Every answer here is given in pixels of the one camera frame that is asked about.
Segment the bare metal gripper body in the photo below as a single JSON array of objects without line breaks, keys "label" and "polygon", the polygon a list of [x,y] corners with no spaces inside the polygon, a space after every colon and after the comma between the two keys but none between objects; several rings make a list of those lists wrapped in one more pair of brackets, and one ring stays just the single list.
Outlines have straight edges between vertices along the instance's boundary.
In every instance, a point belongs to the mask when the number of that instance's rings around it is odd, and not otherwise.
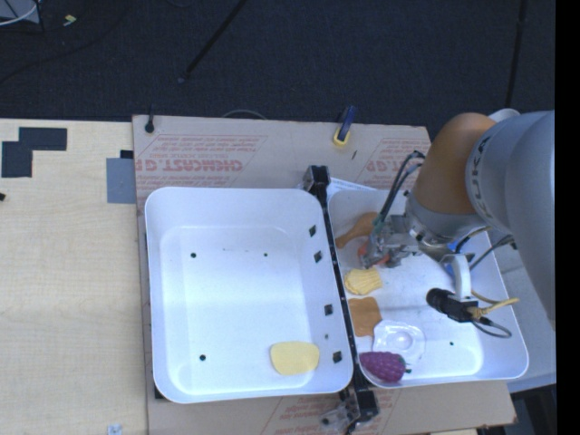
[{"label": "bare metal gripper body", "polygon": [[384,261],[388,260],[391,250],[418,256],[434,249],[434,246],[425,243],[421,233],[412,228],[411,219],[402,215],[379,215],[373,221],[373,242],[385,253]]}]

